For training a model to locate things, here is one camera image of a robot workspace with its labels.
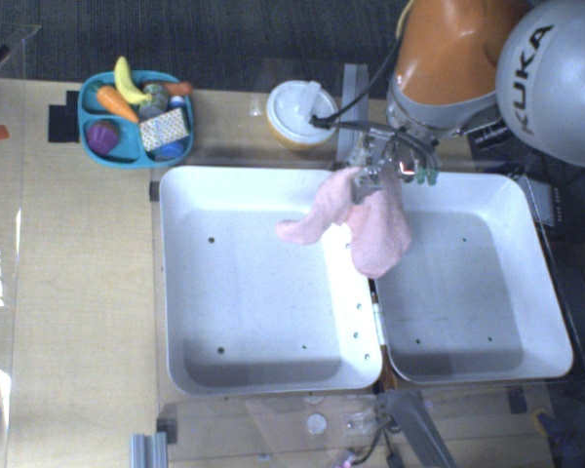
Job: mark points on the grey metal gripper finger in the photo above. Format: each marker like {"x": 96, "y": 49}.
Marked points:
{"x": 362, "y": 196}

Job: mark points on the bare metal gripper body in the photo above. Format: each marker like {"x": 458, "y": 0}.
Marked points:
{"x": 376, "y": 161}

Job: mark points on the pink cloth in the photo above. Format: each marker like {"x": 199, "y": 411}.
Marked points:
{"x": 375, "y": 242}

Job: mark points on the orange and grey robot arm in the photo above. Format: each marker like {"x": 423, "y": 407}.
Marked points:
{"x": 458, "y": 42}

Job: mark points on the yellow cup with white lid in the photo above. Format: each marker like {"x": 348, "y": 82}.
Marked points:
{"x": 297, "y": 115}

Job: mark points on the white plastic tray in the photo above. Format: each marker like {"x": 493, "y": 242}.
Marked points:
{"x": 263, "y": 290}
{"x": 468, "y": 285}

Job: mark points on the orange sausage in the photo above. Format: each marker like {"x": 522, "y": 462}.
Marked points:
{"x": 179, "y": 88}

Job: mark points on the green can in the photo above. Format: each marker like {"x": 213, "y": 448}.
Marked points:
{"x": 155, "y": 96}

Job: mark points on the blue divided plate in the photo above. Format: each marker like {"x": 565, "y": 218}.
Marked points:
{"x": 127, "y": 151}

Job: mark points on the orange carrot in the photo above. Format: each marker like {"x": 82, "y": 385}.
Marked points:
{"x": 117, "y": 103}

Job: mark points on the yellow banana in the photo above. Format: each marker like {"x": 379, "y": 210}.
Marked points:
{"x": 124, "y": 83}

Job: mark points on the purple grapes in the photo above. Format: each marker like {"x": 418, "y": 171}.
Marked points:
{"x": 102, "y": 138}

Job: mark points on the pale wood board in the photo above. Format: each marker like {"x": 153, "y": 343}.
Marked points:
{"x": 88, "y": 285}

